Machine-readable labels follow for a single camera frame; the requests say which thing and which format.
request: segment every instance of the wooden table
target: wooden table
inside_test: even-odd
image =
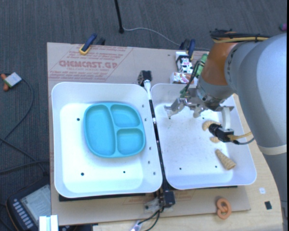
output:
[[[104,83],[136,83],[141,70],[152,71],[152,85],[157,83],[169,83],[170,75],[176,71],[174,50],[157,50],[145,48],[93,46],[88,56],[80,56],[77,49],[80,45],[48,43],[48,93],[49,93],[49,126],[50,126],[50,157],[51,157],[51,192],[52,215],[58,215],[59,224],[94,223],[94,211],[101,206],[91,206],[89,202],[72,208],[72,203],[60,203],[58,192],[53,183],[53,124],[51,90],[55,84],[63,81],[72,82],[104,82]],[[194,61],[199,59],[204,51],[194,52]],[[241,123],[245,132],[249,127],[243,116],[238,98],[234,95],[236,107],[239,111]],[[155,231],[181,231],[181,230],[262,230],[281,231],[282,216],[280,200],[272,173],[259,151],[256,142],[249,144],[252,158],[257,170],[256,181],[247,186],[242,186],[248,199],[250,208],[244,211],[234,211],[226,220],[220,219],[214,212],[214,206],[195,205],[195,214],[188,214],[182,209],[181,214],[169,217],[161,215],[152,230]],[[200,190],[200,195],[211,198],[214,195],[210,190]],[[137,211],[136,206],[131,206],[131,212]],[[135,218],[102,218],[98,225],[93,226],[94,231],[129,231]],[[149,228],[154,222],[149,220],[144,223],[142,230]]]

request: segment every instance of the cardboard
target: cardboard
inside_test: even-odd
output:
[[[58,215],[59,225],[110,222],[147,218],[144,204],[153,200],[153,193],[140,196],[59,201],[53,183],[53,120],[51,91],[60,82],[135,83],[142,70],[152,72],[152,86],[169,83],[177,71],[174,50],[92,45],[87,55],[79,54],[81,44],[48,43],[48,97],[51,167],[52,215]],[[206,51],[195,51],[193,61]],[[174,217],[216,212],[218,198],[226,198],[232,211],[250,210],[244,186],[175,190],[176,204],[161,213]]]

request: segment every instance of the blue plate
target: blue plate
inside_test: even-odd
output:
[[[138,111],[125,103],[96,103],[84,113],[84,134],[89,149],[100,157],[125,157],[145,147],[145,132]]]

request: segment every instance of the white tray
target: white tray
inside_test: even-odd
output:
[[[143,120],[145,147],[137,155],[102,158],[88,148],[83,128],[85,110],[97,102],[135,107]],[[62,82],[52,89],[54,185],[60,195],[152,193],[162,184],[157,144],[146,91],[135,84]]]
[[[200,117],[193,118],[193,111],[185,107],[168,119],[164,105],[170,106],[183,87],[180,84],[156,84],[151,89],[168,183],[178,190],[252,184],[257,174],[248,145],[213,143],[209,130],[202,129],[206,120],[222,123],[221,112],[205,111]],[[236,106],[233,97],[223,105]],[[230,115],[235,135],[244,134],[236,108]],[[224,169],[215,154],[216,149],[236,162],[236,167]]]

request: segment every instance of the device screen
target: device screen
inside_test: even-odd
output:
[[[39,223],[40,216],[51,215],[50,196],[50,185],[47,184],[34,191],[33,193],[20,199],[20,202],[28,211],[36,225],[38,225]]]

